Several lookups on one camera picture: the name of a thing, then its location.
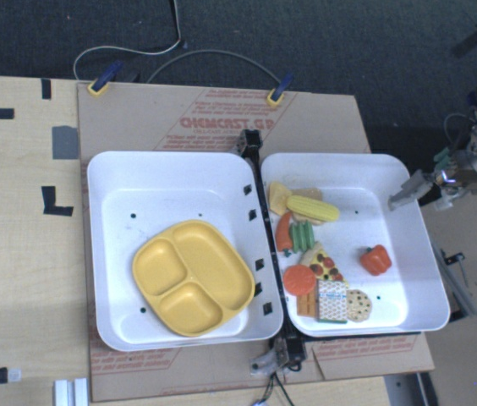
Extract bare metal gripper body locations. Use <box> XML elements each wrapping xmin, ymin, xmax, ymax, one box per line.
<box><xmin>434</xmin><ymin>114</ymin><xmax>477</xmax><ymax>197</ymax></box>

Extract white plastic tray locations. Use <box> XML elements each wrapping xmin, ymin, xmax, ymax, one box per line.
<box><xmin>260</xmin><ymin>152</ymin><xmax>452</xmax><ymax>338</ymax></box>
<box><xmin>86</xmin><ymin>150</ymin><xmax>285</xmax><ymax>353</ymax></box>

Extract orange toy bell pepper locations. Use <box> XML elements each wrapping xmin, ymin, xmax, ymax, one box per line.
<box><xmin>359</xmin><ymin>244</ymin><xmax>393</xmax><ymax>277</ymax></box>

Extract yellow toy corn cob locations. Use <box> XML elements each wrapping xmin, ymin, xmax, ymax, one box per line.
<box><xmin>285</xmin><ymin>194</ymin><xmax>341</xmax><ymax>224</ymax></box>

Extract toy pizza slice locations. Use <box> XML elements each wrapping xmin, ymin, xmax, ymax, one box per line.
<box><xmin>299</xmin><ymin>241</ymin><xmax>350</xmax><ymax>289</ymax></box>

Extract green toy beans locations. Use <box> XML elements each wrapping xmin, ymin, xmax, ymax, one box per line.
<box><xmin>288</xmin><ymin>219</ymin><xmax>317</xmax><ymax>254</ymax></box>

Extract tan toy biscuit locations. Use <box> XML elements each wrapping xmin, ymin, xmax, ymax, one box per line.
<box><xmin>344</xmin><ymin>288</ymin><xmax>374</xmax><ymax>323</ymax></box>

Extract yellow toy chip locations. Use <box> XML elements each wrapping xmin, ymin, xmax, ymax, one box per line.
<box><xmin>267</xmin><ymin>180</ymin><xmax>293</xmax><ymax>217</ymax></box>

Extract orange toy carrot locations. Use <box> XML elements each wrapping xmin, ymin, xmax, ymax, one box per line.
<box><xmin>274</xmin><ymin>210</ymin><xmax>295</xmax><ymax>258</ymax></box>

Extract small patterned carton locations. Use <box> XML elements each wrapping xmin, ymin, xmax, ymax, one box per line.
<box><xmin>315</xmin><ymin>279</ymin><xmax>349</xmax><ymax>325</ymax></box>

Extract orange toy pumpkin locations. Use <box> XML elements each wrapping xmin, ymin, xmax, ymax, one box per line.
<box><xmin>282</xmin><ymin>264</ymin><xmax>318</xmax><ymax>297</ymax></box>

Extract thin black rod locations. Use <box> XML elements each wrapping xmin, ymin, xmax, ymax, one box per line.
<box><xmin>249</xmin><ymin>149</ymin><xmax>294</xmax><ymax>376</ymax></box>

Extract orange toy waffle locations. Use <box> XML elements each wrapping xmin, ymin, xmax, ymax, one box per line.
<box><xmin>295</xmin><ymin>292</ymin><xmax>320</xmax><ymax>318</ymax></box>

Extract yellow divided plate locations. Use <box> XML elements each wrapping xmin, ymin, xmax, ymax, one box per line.
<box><xmin>131</xmin><ymin>219</ymin><xmax>256</xmax><ymax>338</ymax></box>

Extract brown cardboard board red print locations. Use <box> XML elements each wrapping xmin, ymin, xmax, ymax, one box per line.
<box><xmin>76</xmin><ymin>81</ymin><xmax>436</xmax><ymax>403</ymax></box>

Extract black cylinder on white bracket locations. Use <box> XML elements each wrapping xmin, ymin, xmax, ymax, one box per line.
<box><xmin>417</xmin><ymin>182</ymin><xmax>456</xmax><ymax>212</ymax></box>

